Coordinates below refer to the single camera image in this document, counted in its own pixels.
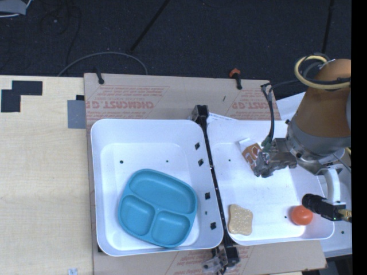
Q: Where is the white plastic tray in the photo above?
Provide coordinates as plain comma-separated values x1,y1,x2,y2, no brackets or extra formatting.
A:
90,118,225,258
205,119,336,247

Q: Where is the black block with wires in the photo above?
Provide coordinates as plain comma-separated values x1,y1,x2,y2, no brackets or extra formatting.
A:
222,245,239,269
190,104,209,123

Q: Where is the tan toast slice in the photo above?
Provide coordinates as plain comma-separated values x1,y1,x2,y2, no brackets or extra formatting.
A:
227,203,254,237

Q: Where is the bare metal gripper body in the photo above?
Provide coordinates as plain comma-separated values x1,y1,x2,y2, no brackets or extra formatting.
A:
268,137,346,176

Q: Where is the white printed paper label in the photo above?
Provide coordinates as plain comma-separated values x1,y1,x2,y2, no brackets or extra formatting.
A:
207,112,239,123

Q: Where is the thin black rod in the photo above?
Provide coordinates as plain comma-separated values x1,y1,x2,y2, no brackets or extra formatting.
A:
198,115,235,250

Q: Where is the blue divided plate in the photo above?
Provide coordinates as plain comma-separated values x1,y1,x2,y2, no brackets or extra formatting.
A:
117,168,199,249

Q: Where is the black cylinder on white bracket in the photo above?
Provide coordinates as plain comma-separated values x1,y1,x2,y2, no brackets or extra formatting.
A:
301,167,347,222

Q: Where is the brown cardboard board red print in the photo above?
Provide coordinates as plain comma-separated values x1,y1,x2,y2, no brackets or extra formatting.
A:
83,73,328,275

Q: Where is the orange round fruit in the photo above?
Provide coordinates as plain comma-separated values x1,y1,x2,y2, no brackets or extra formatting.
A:
290,205,314,226

